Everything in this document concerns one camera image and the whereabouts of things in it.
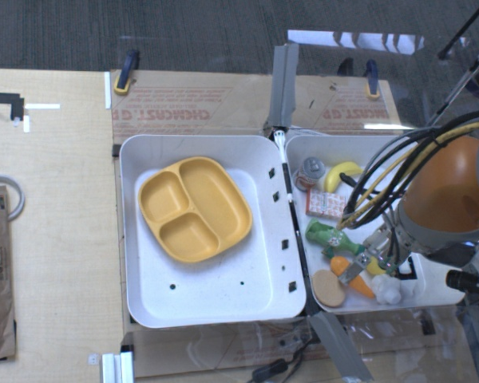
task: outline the red and white box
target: red and white box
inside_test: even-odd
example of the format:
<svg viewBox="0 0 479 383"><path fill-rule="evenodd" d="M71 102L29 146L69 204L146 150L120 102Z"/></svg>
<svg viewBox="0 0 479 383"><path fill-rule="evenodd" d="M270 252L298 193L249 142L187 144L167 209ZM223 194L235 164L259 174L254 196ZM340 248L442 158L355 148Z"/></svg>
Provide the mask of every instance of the red and white box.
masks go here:
<svg viewBox="0 0 479 383"><path fill-rule="evenodd" d="M340 219L346 206L346 197L321 191L318 188L307 190L305 214L326 219Z"/></svg>

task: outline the silver can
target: silver can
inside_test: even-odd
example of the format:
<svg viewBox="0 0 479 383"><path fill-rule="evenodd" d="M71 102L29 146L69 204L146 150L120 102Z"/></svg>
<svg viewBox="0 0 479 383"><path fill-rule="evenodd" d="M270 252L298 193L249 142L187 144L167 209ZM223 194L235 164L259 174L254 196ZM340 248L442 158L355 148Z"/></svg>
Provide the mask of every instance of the silver can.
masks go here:
<svg viewBox="0 0 479 383"><path fill-rule="evenodd" d="M325 165L317 157L307 157L295 173L295 186L302 192L314 187L325 174Z"/></svg>

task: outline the yellow banana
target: yellow banana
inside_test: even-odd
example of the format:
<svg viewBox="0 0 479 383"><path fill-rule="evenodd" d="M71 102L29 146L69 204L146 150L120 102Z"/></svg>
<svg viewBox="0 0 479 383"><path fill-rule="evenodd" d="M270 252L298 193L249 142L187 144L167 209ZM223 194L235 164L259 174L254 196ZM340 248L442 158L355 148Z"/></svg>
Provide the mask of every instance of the yellow banana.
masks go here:
<svg viewBox="0 0 479 383"><path fill-rule="evenodd" d="M335 192L335 189L341 182L341 178L339 177L340 173L346 173L348 176L356 176L362 173L363 170L364 169L358 166L355 162L351 161L336 164L325 176L323 190L328 193Z"/></svg>

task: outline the orange carrot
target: orange carrot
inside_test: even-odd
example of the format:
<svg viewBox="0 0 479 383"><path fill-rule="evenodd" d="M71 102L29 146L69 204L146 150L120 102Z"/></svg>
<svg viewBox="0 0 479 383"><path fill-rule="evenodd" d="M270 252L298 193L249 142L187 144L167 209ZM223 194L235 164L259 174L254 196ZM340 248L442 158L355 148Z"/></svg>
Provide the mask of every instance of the orange carrot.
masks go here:
<svg viewBox="0 0 479 383"><path fill-rule="evenodd" d="M330 269L337 276L342 274L349 265L350 262L348 259L340 255L335 255L330 260ZM360 292L360 294L365 295L368 298L374 298L372 289L367 286L366 282L360 275L353 278L348 285Z"/></svg>

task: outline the white tray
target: white tray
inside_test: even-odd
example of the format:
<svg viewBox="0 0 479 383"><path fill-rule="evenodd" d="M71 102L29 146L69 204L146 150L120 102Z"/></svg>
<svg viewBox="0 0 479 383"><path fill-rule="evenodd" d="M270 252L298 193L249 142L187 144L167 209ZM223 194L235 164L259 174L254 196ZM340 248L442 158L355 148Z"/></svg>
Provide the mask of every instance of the white tray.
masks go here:
<svg viewBox="0 0 479 383"><path fill-rule="evenodd" d="M309 156L318 157L325 164L327 170L346 160L352 160L365 167L376 151L392 138L393 136L295 136L287 142L286 146L287 162L291 176ZM379 188L383 188L392 177L392 175L388 175L381 182ZM349 186L340 184L336 193L344 195L347 199L350 191L351 188ZM318 244L308 242L305 239L305 229L312 217L305 214L306 194L295 186L293 186L293 192L309 274L312 276L317 270L329 270L329 260L322 254L321 251L323 249ZM331 226L337 224L337 221L332 219L320 218L319 221ZM355 230L346 229L344 232L353 242L362 243L381 224L382 219L379 219ZM407 279L401 282L402 300L397 305L381 305L378 304L376 299L366 298L360 293L349 289L346 294L346 300L341 306L329 307L320 304L321 307L324 310L335 313L352 313L420 306L453 305L463 299L464 293L449 288L445 284L447 272L454 268L429 261L420 254L412 253L411 257L414 262L417 279ZM362 276L369 284L371 280L369 274L363 271Z"/></svg>
<svg viewBox="0 0 479 383"><path fill-rule="evenodd" d="M137 202L144 180L191 156L220 163L253 216L245 239L201 263L169 257ZM301 313L306 301L302 267L273 142L262 136L139 135L122 144L120 162L126 290L129 312L138 323L165 328L276 320Z"/></svg>

